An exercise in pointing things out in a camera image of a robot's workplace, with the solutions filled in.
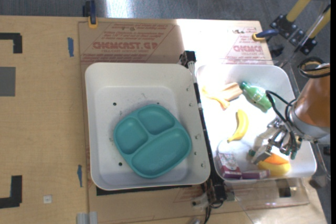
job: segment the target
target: toy bottle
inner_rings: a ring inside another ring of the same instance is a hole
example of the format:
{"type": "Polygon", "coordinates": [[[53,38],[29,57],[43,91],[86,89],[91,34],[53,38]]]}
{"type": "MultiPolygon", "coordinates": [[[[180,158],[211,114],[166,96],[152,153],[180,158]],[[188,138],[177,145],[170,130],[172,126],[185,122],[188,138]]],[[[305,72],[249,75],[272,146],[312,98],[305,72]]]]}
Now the toy bottle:
{"type": "Polygon", "coordinates": [[[271,102],[266,96],[265,90],[261,87],[251,86],[247,82],[242,82],[240,88],[245,93],[246,97],[249,97],[253,103],[262,106],[266,111],[272,107],[271,102]]]}

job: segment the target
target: black corner marking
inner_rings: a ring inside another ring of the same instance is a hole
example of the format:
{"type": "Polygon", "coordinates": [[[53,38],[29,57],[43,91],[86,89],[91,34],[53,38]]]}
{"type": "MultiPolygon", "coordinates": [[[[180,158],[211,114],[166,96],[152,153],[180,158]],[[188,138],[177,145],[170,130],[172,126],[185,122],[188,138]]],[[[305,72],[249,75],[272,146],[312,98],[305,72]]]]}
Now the black corner marking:
{"type": "Polygon", "coordinates": [[[13,41],[13,53],[22,53],[22,36],[20,33],[0,33],[0,39],[13,41]]]}
{"type": "Polygon", "coordinates": [[[22,202],[22,176],[12,176],[11,191],[8,198],[0,198],[0,209],[19,207],[22,202]]]}

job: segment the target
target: gray square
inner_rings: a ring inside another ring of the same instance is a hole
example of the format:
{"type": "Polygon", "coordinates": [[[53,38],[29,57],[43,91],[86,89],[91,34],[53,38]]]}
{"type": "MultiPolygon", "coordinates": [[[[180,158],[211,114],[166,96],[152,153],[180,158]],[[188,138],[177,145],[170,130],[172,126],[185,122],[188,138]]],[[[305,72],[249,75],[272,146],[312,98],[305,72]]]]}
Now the gray square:
{"type": "Polygon", "coordinates": [[[0,67],[0,96],[15,96],[15,67],[0,67]]]}

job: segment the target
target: teal divided plate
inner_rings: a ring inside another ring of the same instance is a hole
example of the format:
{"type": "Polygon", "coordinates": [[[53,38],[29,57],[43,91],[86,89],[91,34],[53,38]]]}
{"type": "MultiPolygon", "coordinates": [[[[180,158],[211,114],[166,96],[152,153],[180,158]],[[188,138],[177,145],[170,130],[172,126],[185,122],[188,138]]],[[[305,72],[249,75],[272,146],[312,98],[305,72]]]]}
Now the teal divided plate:
{"type": "Polygon", "coordinates": [[[114,143],[131,168],[156,178],[177,166],[190,152],[191,139],[180,122],[160,105],[146,105],[123,118],[114,143]]]}

